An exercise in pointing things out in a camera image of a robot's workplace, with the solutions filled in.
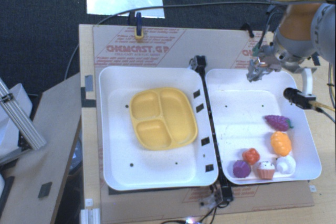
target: wooden table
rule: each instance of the wooden table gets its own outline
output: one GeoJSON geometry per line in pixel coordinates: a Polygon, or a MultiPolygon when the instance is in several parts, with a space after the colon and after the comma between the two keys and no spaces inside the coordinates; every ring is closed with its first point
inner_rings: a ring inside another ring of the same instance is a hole
{"type": "MultiPolygon", "coordinates": [[[[80,33],[80,69],[82,88],[82,129],[85,209],[101,207],[99,149],[97,135],[96,85],[94,67],[93,26],[82,25],[80,33]],[[86,90],[88,81],[93,84],[86,90]]],[[[330,105],[328,93],[328,63],[320,59],[321,66],[313,74],[313,94],[317,101],[330,105]]],[[[292,74],[298,89],[302,89],[301,75],[292,74]]],[[[312,180],[314,206],[267,211],[219,214],[214,223],[331,223],[336,218],[335,125],[323,114],[306,111],[311,133],[322,164],[321,176],[312,180]]],[[[160,224],[163,220],[138,223],[160,224]]]]}
{"type": "Polygon", "coordinates": [[[14,181],[1,224],[55,222],[81,125],[79,83],[77,74],[42,94],[33,123],[47,144],[2,171],[14,181]]]}

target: toy orange fruit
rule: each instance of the toy orange fruit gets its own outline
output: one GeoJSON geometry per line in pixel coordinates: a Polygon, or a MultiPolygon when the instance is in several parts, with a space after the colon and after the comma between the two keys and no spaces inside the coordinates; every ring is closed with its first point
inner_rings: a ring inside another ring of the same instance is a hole
{"type": "Polygon", "coordinates": [[[288,153],[292,150],[291,141],[287,134],[277,131],[274,132],[271,136],[271,145],[275,153],[281,156],[287,156],[288,153]]]}
{"type": "Polygon", "coordinates": [[[249,165],[254,165],[257,161],[260,160],[260,154],[255,148],[250,148],[243,152],[243,160],[246,161],[249,165]]]}

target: table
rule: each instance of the table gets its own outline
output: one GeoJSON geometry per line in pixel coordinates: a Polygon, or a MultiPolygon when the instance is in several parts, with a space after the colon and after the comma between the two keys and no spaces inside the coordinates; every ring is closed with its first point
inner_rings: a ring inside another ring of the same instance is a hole
{"type": "Polygon", "coordinates": [[[14,182],[1,224],[55,222],[80,130],[79,83],[77,74],[42,94],[33,123],[47,144],[2,172],[14,182]]]}
{"type": "MultiPolygon", "coordinates": [[[[130,33],[131,30],[129,27],[121,26],[99,26],[99,29],[96,28],[96,32],[94,32],[94,28],[95,26],[93,25],[81,25],[79,27],[82,93],[84,198],[85,209],[101,209],[100,212],[95,212],[95,216],[102,217],[102,211],[106,212],[108,208],[110,208],[111,210],[113,208],[112,205],[107,206],[103,202],[105,199],[104,195],[106,193],[103,190],[103,182],[101,181],[100,176],[101,167],[99,167],[99,156],[101,155],[101,152],[99,151],[98,146],[99,136],[97,132],[96,109],[96,69],[104,68],[104,62],[107,61],[107,58],[104,58],[104,52],[103,50],[101,50],[101,48],[97,49],[94,47],[94,43],[99,42],[97,33],[101,33],[102,35],[103,33],[110,33],[114,37],[110,40],[116,40],[115,38],[118,37],[118,34],[130,33]]],[[[154,31],[156,31],[154,28],[148,29],[148,33],[152,33],[154,31]]],[[[165,28],[161,32],[163,33],[165,31],[168,33],[168,35],[171,36],[171,29],[165,28]]],[[[168,67],[170,64],[172,64],[175,67],[182,67],[185,66],[183,64],[186,63],[186,61],[190,58],[190,54],[194,53],[194,55],[206,54],[208,60],[210,59],[209,62],[211,62],[213,65],[211,66],[211,68],[242,68],[245,64],[244,61],[246,62],[246,59],[249,57],[249,50],[251,49],[251,46],[255,44],[255,42],[248,43],[246,41],[249,40],[249,38],[248,36],[246,37],[247,33],[244,33],[243,31],[178,29],[175,31],[175,33],[177,33],[176,36],[173,36],[168,41],[159,40],[160,44],[162,44],[163,41],[166,42],[165,45],[169,48],[170,55],[159,55],[157,60],[153,60],[153,62],[149,63],[151,66],[168,67]],[[220,55],[218,55],[218,52],[216,50],[212,51],[212,49],[216,48],[216,42],[213,41],[216,35],[219,35],[221,41],[223,43],[226,43],[226,46],[229,46],[230,50],[221,51],[220,55]],[[202,49],[198,47],[197,44],[202,42],[207,42],[209,47],[202,49]],[[232,42],[236,42],[240,45],[234,47],[231,44],[232,42]]],[[[310,61],[307,61],[307,63],[305,64],[307,66],[312,65],[310,61]]],[[[328,63],[321,59],[321,66],[313,75],[313,93],[318,97],[317,100],[324,104],[330,104],[328,87],[326,86],[328,82],[327,74],[328,63]]],[[[301,76],[298,74],[293,74],[292,76],[296,80],[298,89],[301,89],[301,76]]],[[[221,209],[217,211],[218,215],[216,216],[214,223],[328,223],[336,217],[336,213],[334,210],[336,206],[335,125],[321,113],[307,111],[306,116],[321,160],[321,176],[315,180],[312,180],[309,184],[306,184],[305,182],[292,183],[290,185],[290,188],[293,188],[293,193],[297,191],[297,193],[294,194],[295,197],[290,198],[293,198],[294,202],[291,203],[290,201],[287,201],[287,204],[283,204],[282,206],[278,207],[272,207],[272,209],[279,210],[269,210],[270,208],[266,207],[256,207],[254,209],[247,209],[249,211],[254,210],[253,212],[240,212],[238,214],[235,214],[235,210],[233,208],[235,207],[234,204],[238,203],[238,199],[236,199],[236,201],[232,202],[231,208],[221,209]],[[309,194],[307,194],[305,185],[310,188],[312,193],[309,192],[309,194]],[[302,192],[298,191],[298,188],[300,187],[302,187],[302,192]],[[301,195],[301,199],[305,200],[307,198],[306,204],[296,204],[295,198],[300,199],[301,195]]],[[[279,191],[283,191],[286,188],[284,188],[283,190],[281,190],[281,188],[283,188],[285,184],[287,183],[271,185],[274,185],[272,188],[279,187],[279,191]]],[[[160,193],[154,196],[156,199],[159,199],[160,196],[167,199],[168,197],[173,196],[173,193],[174,190],[170,190],[166,191],[165,195],[160,193]]],[[[137,194],[123,194],[118,196],[117,200],[122,200],[126,203],[132,203],[132,200],[137,200],[136,196],[137,194]]],[[[141,210],[146,210],[145,201],[138,204],[141,210]]],[[[131,211],[127,211],[125,209],[124,215],[127,214],[127,212],[128,214],[132,214],[131,211]]],[[[119,222],[131,221],[135,220],[119,220],[119,222]]],[[[143,221],[139,223],[159,224],[161,222],[163,222],[162,219],[156,221],[143,221]]]]}

